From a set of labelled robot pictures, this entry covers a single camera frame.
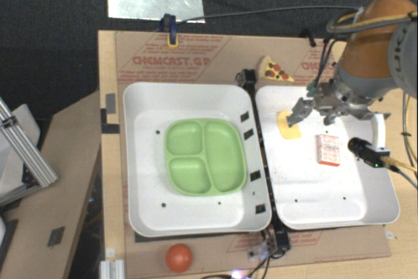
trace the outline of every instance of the black clamp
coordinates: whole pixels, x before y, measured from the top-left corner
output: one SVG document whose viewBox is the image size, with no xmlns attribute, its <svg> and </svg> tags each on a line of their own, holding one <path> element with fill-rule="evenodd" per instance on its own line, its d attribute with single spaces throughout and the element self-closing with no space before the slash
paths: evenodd
<svg viewBox="0 0 418 279">
<path fill-rule="evenodd" d="M 1 121 L 0 128 L 9 128 L 15 123 L 17 123 L 17 121 L 18 120 L 16 119 L 16 117 L 12 115 L 11 117 Z"/>
<path fill-rule="evenodd" d="M 314 38 L 314 34 L 312 34 L 311 30 L 309 28 L 305 28 L 302 30 L 299 34 L 299 37 L 304 38 L 307 37 L 309 39 L 309 44 L 312 48 L 316 47 L 316 42 Z"/>
<path fill-rule="evenodd" d="M 169 33 L 167 36 L 167 46 L 170 49 L 175 49 L 178 47 L 177 24 L 175 15 L 164 14 L 163 18 L 159 22 L 159 31 Z"/>
<path fill-rule="evenodd" d="M 235 76 L 235 85 L 245 88 L 245 85 L 251 84 L 255 85 L 257 82 L 257 75 L 255 70 L 244 69 L 240 73 L 237 73 Z"/>
</svg>

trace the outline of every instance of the green plate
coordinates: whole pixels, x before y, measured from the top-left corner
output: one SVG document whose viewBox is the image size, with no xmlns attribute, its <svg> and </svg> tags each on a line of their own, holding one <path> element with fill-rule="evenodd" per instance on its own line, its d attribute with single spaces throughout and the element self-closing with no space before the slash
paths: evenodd
<svg viewBox="0 0 418 279">
<path fill-rule="evenodd" d="M 184 194 L 228 194 L 246 182 L 240 134 L 225 120 L 174 122 L 165 132 L 164 150 L 171 184 Z"/>
</svg>

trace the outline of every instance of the black cable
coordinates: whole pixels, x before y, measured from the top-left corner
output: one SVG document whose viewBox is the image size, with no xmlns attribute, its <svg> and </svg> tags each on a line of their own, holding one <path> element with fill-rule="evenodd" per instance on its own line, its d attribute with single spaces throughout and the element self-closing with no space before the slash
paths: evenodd
<svg viewBox="0 0 418 279">
<path fill-rule="evenodd" d="M 254 273 L 256 273 L 259 269 L 261 269 L 261 267 L 263 267 L 263 265 L 267 262 L 268 259 L 270 259 L 270 257 L 267 257 L 265 260 L 259 263 L 255 269 L 253 269 L 250 273 L 248 273 L 247 277 L 251 278 Z"/>
<path fill-rule="evenodd" d="M 317 74 L 316 79 L 315 79 L 315 87 L 318 86 L 319 80 L 321 79 L 321 76 L 323 74 L 323 71 L 325 70 L 325 67 L 327 66 L 328 60 L 329 60 L 330 55 L 331 55 L 332 47 L 338 41 L 345 41 L 344 39 L 334 39 L 331 42 L 331 44 L 330 44 L 330 46 L 328 48 L 328 51 L 326 51 L 327 50 L 328 43 L 329 43 L 329 40 L 330 39 L 324 39 L 324 47 L 322 49 L 321 58 L 319 60 L 319 68 L 318 68 L 318 74 Z"/>
<path fill-rule="evenodd" d="M 230 274 L 215 274 L 213 276 L 203 276 L 201 279 L 211 279 L 211 278 L 231 279 L 231 275 Z"/>
<path fill-rule="evenodd" d="M 406 138 L 407 136 L 409 136 L 410 134 L 406 133 L 406 93 L 404 92 L 403 98 L 402 98 L 402 135 L 404 136 L 404 145 L 405 145 L 405 151 L 406 154 L 408 156 L 408 159 L 410 161 L 410 165 L 412 167 L 415 167 L 415 165 L 413 164 L 413 160 L 412 160 L 412 155 L 411 155 L 411 151 L 410 151 L 410 146 L 408 145 L 408 139 Z"/>
<path fill-rule="evenodd" d="M 285 252 L 284 253 L 282 253 L 282 254 L 280 254 L 280 255 L 271 255 L 270 256 L 270 258 L 272 258 L 272 259 L 280 259 L 280 258 L 282 258 L 283 256 L 285 255 Z"/>
<path fill-rule="evenodd" d="M 270 257 L 269 257 L 269 258 L 267 258 L 266 269 L 264 270 L 264 274 L 263 274 L 263 276 L 261 277 L 261 279 L 265 279 L 265 278 L 266 278 L 267 271 L 268 271 L 268 266 L 269 266 L 269 265 L 270 265 Z"/>
<path fill-rule="evenodd" d="M 393 172 L 395 172 L 395 173 L 399 173 L 408 182 L 410 182 L 415 189 L 418 190 L 418 185 L 406 173 L 404 173 L 404 171 L 402 171 L 401 169 L 399 169 L 398 167 L 396 167 L 394 165 L 391 165 L 388 169 L 391 170 L 391 171 L 393 171 Z"/>
<path fill-rule="evenodd" d="M 334 6 L 334 5 L 274 7 L 274 8 L 267 8 L 265 10 L 249 10 L 249 11 L 246 11 L 246 12 L 233 12 L 233 13 L 197 16 L 196 18 L 190 18 L 190 19 L 182 20 L 182 21 L 178 22 L 177 25 L 185 24 L 188 21 L 197 21 L 197 20 L 202 20 L 202 19 L 226 18 L 226 17 L 230 17 L 230 16 L 242 16 L 242 15 L 269 13 L 269 12 L 283 12 L 283 11 L 286 11 L 286 10 L 312 10 L 312 9 L 330 9 L 330 8 L 350 9 L 350 10 L 358 10 L 359 9 L 358 7 L 354 7 L 354 6 Z"/>
</svg>

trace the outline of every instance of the small box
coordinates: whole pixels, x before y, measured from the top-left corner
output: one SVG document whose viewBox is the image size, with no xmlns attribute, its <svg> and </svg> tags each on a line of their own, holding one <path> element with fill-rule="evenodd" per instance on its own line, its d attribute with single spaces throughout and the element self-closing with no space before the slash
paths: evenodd
<svg viewBox="0 0 418 279">
<path fill-rule="evenodd" d="M 318 163 L 333 167 L 340 165 L 340 140 L 338 137 L 318 135 Z"/>
</svg>

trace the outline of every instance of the wooden table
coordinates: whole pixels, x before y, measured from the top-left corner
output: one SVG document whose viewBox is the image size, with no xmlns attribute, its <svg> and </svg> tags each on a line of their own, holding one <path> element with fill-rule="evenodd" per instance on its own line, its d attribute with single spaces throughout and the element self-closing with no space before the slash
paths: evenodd
<svg viewBox="0 0 418 279">
<path fill-rule="evenodd" d="M 101 110 L 102 110 L 102 161 L 103 161 L 103 199 L 104 199 L 104 243 L 106 247 L 106 260 L 125 259 L 125 228 L 123 220 L 123 186 L 121 173 L 121 148 L 118 134 L 120 124 L 120 108 L 118 106 L 118 64 L 116 62 L 116 52 L 121 46 L 116 43 L 116 32 L 99 32 L 99 67 L 100 67 L 100 89 L 101 89 Z M 245 41 L 245 37 L 237 37 L 238 43 Z M 253 38 L 261 48 L 265 40 Z M 307 42 L 300 39 L 288 39 L 289 44 L 303 44 Z M 334 53 L 340 54 L 342 48 L 336 48 Z M 210 62 L 219 62 L 218 54 Z M 255 61 L 243 56 L 240 60 L 242 68 L 255 67 Z M 225 61 L 225 68 L 220 72 L 225 72 L 230 68 L 231 72 L 236 73 L 238 69 L 233 59 Z M 206 75 L 200 73 L 197 78 L 203 82 L 213 80 L 216 82 L 216 72 L 207 70 Z M 381 103 L 373 106 L 374 110 L 380 112 L 391 112 L 392 116 L 387 120 L 387 147 L 391 149 L 391 156 L 400 161 L 407 162 L 403 145 L 402 131 L 402 92 L 393 90 L 388 93 Z M 409 132 L 413 134 L 411 141 L 416 150 L 417 147 L 417 103 L 411 100 L 409 110 Z M 391 257 L 364 259 L 355 261 L 340 261 L 333 263 L 316 263 L 309 265 L 297 265 L 286 267 L 271 268 L 267 278 L 414 278 L 415 277 L 415 254 L 418 252 L 418 233 L 417 233 L 417 192 L 412 186 L 397 174 L 392 175 L 393 184 L 400 203 L 399 219 L 386 226 L 389 236 L 392 233 L 393 239 L 389 244 L 392 251 Z M 177 278 L 201 278 L 203 274 L 177 276 Z"/>
<path fill-rule="evenodd" d="M 2 213 L 17 226 L 1 279 L 68 277 L 100 166 L 100 135 L 98 92 L 52 118 L 41 153 L 58 180 Z"/>
</svg>

